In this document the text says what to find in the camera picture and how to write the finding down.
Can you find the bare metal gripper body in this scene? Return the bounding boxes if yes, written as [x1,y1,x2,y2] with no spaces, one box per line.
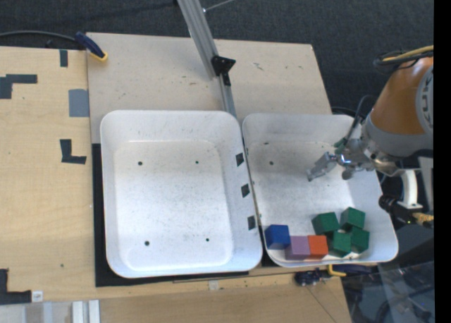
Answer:
[335,137,407,178]

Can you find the white plastic tray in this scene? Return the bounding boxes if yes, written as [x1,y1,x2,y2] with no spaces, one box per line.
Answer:
[241,112,400,269]
[99,109,264,279]

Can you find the green cube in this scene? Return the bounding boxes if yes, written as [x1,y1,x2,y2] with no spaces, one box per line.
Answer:
[339,206,366,231]
[311,212,341,236]
[350,226,371,254]
[330,230,353,258]

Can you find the orange cube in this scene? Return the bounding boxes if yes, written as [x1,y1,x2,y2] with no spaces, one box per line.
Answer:
[307,234,330,260]

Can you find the blue cube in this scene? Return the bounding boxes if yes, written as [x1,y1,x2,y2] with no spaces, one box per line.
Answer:
[264,224,292,250]

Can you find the purple cube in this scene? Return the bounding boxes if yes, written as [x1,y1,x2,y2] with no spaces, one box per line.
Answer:
[284,235,311,261]

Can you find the pale wood board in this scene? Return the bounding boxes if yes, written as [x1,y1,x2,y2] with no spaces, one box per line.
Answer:
[85,32,354,284]

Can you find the black cylinder on white bracket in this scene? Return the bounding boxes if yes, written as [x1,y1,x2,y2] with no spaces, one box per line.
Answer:
[378,167,434,226]

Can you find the black block with thin wires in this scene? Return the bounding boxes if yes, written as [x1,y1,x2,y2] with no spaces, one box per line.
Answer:
[294,269,329,288]

